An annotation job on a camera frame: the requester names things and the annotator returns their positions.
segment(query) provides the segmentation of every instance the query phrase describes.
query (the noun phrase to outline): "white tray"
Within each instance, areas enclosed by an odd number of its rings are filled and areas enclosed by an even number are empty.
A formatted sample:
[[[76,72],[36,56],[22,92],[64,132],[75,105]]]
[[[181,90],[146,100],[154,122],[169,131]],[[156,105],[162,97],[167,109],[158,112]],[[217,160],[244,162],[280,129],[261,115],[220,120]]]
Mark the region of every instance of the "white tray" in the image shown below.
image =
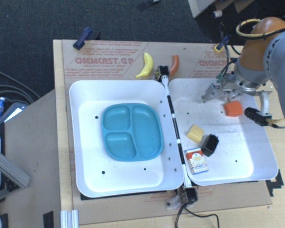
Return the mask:
[[[169,84],[183,150],[199,147],[186,136],[193,124],[204,130],[204,136],[214,133],[219,140],[214,153],[204,156],[209,171],[192,175],[186,164],[189,178],[201,186],[274,178],[278,166],[265,127],[244,114],[227,117],[226,96],[202,103],[201,96],[211,83],[215,79],[174,79]],[[245,94],[236,100],[243,111],[258,109],[253,96]]]
[[[69,90],[74,134],[76,182],[91,198],[177,189],[184,179],[164,87],[153,80],[85,80]],[[161,122],[163,150],[148,161],[117,161],[106,152],[101,115],[110,105],[141,103]]]

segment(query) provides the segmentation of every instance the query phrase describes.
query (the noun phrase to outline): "yellow sponge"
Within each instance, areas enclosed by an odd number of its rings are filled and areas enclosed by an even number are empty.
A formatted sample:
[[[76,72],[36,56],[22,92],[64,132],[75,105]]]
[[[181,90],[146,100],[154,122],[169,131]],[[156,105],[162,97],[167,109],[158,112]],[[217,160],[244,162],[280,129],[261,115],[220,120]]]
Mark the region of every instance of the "yellow sponge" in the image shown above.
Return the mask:
[[[195,124],[191,127],[190,131],[187,133],[187,137],[193,140],[195,143],[199,143],[203,135],[204,135],[204,130]]]

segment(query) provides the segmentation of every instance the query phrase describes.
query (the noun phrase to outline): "table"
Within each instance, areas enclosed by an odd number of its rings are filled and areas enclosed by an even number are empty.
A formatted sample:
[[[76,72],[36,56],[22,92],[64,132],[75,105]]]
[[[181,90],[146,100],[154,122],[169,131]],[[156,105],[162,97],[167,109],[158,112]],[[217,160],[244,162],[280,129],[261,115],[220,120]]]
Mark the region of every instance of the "table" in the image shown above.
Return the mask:
[[[182,43],[162,43],[158,46],[168,46],[182,49],[183,54],[188,58],[194,57],[192,51],[186,50],[190,44]],[[204,48],[203,44],[195,44],[195,48]],[[69,136],[67,127],[66,112],[66,84],[64,79],[64,53],[63,41],[54,40],[54,70],[55,70],[55,95],[57,111],[57,137],[59,155],[59,180],[60,180],[60,205],[61,210],[71,211],[74,209],[72,196],[72,179],[69,155]],[[203,50],[195,51],[195,55],[204,53]],[[273,90],[272,84],[268,83],[264,90]],[[270,112],[275,118],[282,118],[282,112],[277,98],[277,93],[273,90],[270,94]],[[274,190],[272,205],[217,210],[221,227],[285,227],[285,129],[267,128],[267,134],[276,155],[279,169],[284,181],[282,189]],[[83,228],[105,228],[105,227],[174,227],[175,215],[166,215],[155,218],[140,218],[110,223],[97,223],[81,225]],[[179,220],[180,227],[216,227],[214,218],[196,218],[190,214],[181,215]]]

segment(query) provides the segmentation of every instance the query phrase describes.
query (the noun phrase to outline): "red sponge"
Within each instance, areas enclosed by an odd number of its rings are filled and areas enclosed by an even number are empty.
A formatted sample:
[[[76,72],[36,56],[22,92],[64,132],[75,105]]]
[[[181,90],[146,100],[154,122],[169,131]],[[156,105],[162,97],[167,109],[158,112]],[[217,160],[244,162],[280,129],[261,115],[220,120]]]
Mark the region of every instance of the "red sponge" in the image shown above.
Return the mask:
[[[239,101],[228,102],[224,105],[227,116],[238,116],[243,114],[243,108]]]

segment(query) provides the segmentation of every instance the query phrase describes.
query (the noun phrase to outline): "blue clamp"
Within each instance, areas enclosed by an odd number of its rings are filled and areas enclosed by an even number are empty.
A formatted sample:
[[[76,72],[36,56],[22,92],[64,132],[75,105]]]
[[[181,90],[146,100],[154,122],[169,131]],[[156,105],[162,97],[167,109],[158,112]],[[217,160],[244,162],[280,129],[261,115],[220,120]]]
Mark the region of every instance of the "blue clamp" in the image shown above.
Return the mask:
[[[85,40],[89,39],[90,35],[93,33],[93,30],[89,27],[86,27],[84,31],[82,32],[79,39],[76,41],[76,43],[73,45],[74,48],[77,50],[80,50],[85,45]]]

